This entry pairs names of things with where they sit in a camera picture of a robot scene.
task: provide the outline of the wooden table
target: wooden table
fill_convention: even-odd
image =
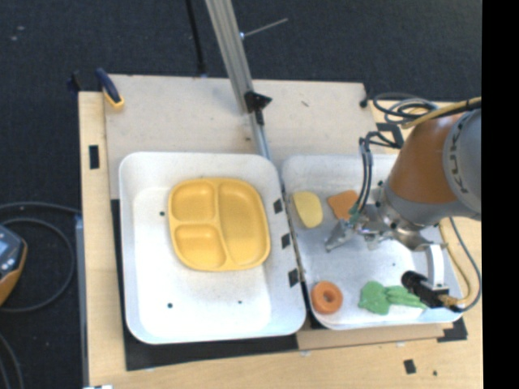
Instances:
[[[303,328],[297,334],[299,350],[289,353],[232,357],[168,365],[153,370],[127,371],[110,211],[110,200],[117,197],[117,188],[110,181],[114,175],[110,176],[110,172],[114,171],[120,157],[114,152],[107,152],[107,133],[113,133],[113,128],[120,127],[110,120],[124,123],[138,109],[155,108],[164,111],[170,105],[176,111],[173,115],[166,114],[165,119],[169,120],[171,130],[175,126],[170,121],[172,117],[178,116],[180,111],[192,110],[192,103],[198,102],[196,97],[204,97],[203,94],[206,94],[208,99],[204,102],[212,106],[218,103],[215,106],[217,111],[192,114],[188,119],[191,123],[184,122],[184,127],[176,134],[177,137],[182,138],[182,134],[188,137],[190,125],[195,125],[202,132],[197,138],[199,143],[194,143],[196,140],[193,138],[177,140],[175,143],[184,143],[188,151],[205,151],[210,148],[222,152],[229,149],[253,152],[254,146],[247,135],[247,125],[243,118],[237,111],[233,111],[233,95],[225,79],[122,75],[114,76],[113,79],[126,99],[125,109],[121,112],[113,111],[99,92],[79,94],[86,294],[85,361],[88,366],[85,386],[112,385],[115,389],[483,387],[481,302],[463,315],[468,332],[466,340],[443,343],[437,340],[444,335],[445,330],[448,332],[452,324],[341,332]],[[181,93],[190,88],[190,93],[195,94],[194,98],[175,96],[175,88]],[[369,109],[359,112],[358,102],[364,93],[361,84],[255,81],[255,89],[274,99],[266,109],[266,132],[272,149],[272,160],[276,165],[290,154],[298,152],[354,152],[358,137],[365,135],[366,128],[373,129],[375,125]],[[219,110],[223,114],[228,110],[231,112],[229,116],[221,117],[218,115]],[[211,125],[228,130],[230,123],[234,123],[235,131],[227,131],[227,139],[224,137],[223,141],[219,141],[210,138],[219,136]],[[151,124],[161,127],[160,122]],[[240,134],[239,143],[236,142],[236,131]],[[125,137],[132,139],[133,136],[125,133]],[[157,141],[155,137],[141,139],[140,142],[139,149],[179,149],[176,144],[162,145],[164,142]],[[92,161],[93,153],[94,158],[99,159],[98,162]],[[481,224],[463,219],[457,220],[457,223],[474,259],[481,266]],[[448,226],[444,226],[444,236],[461,255],[457,239]],[[463,256],[460,260],[461,265],[472,272]]]

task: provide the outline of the orange toy food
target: orange toy food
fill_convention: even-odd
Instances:
[[[321,314],[332,314],[342,306],[341,290],[329,281],[320,281],[310,293],[311,304]]]
[[[327,199],[328,204],[333,210],[333,214],[337,219],[350,219],[350,209],[358,199],[358,194],[355,190],[347,190]]]

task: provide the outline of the light wood surface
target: light wood surface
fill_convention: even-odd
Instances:
[[[320,91],[325,92],[325,88],[320,86]],[[101,94],[79,94],[90,385],[111,384],[115,389],[483,387],[481,302],[463,316],[467,340],[438,343],[433,336],[411,341],[406,337],[412,333],[395,329],[396,339],[401,337],[402,341],[366,344],[369,342],[367,337],[352,334],[348,347],[197,361],[127,372],[109,205],[105,109]],[[99,169],[89,167],[90,145],[99,146]],[[470,220],[458,220],[457,223],[473,257],[481,266],[481,225]],[[444,231],[454,251],[461,255],[452,230],[446,226]],[[460,256],[460,260],[471,273],[466,259]],[[315,340],[319,340],[316,336],[312,335],[308,344],[303,337],[301,347],[314,347]],[[406,373],[404,361],[407,360],[413,361],[416,373]]]

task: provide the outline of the black clamp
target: black clamp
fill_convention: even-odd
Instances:
[[[245,104],[247,105],[247,111],[249,113],[254,113],[256,117],[256,122],[260,126],[265,125],[265,120],[263,117],[263,109],[270,104],[272,98],[268,96],[258,94],[253,91],[249,91],[245,94]]]

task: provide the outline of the yellow divided plate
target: yellow divided plate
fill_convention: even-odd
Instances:
[[[177,256],[201,271],[231,271],[260,265],[270,252],[263,203],[249,183],[201,178],[169,193],[169,230]]]

